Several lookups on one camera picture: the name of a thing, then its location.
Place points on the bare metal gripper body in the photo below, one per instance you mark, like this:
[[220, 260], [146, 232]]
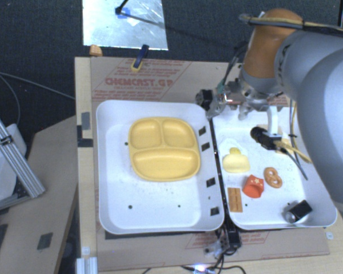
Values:
[[254, 97]]

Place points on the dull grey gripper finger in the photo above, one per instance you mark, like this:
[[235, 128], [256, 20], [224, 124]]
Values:
[[215, 107], [245, 112]]

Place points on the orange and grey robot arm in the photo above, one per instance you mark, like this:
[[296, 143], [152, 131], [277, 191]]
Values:
[[317, 90]]

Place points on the pale yellow toy food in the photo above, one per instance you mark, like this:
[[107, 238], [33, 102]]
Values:
[[236, 164]]

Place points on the yellow divided plate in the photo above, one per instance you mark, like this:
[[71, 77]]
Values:
[[163, 150]]

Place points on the brown cardboard board red print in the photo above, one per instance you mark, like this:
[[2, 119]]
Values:
[[148, 80]]

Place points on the orange pretzel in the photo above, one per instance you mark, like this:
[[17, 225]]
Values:
[[274, 181]]

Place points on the red carton with stars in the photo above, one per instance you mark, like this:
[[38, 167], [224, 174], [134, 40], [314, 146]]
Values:
[[253, 187]]

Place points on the orange wafer biscuit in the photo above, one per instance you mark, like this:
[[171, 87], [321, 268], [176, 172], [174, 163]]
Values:
[[235, 200]]

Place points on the white plastic tray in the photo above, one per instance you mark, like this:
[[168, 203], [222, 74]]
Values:
[[160, 204], [263, 213]]

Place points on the black and silver can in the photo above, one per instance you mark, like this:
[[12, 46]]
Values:
[[300, 210]]

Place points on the orange toy bread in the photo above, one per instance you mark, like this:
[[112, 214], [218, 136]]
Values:
[[95, 50]]

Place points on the black cylinder on white bracket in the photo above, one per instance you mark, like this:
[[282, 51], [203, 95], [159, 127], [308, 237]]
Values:
[[265, 137]]

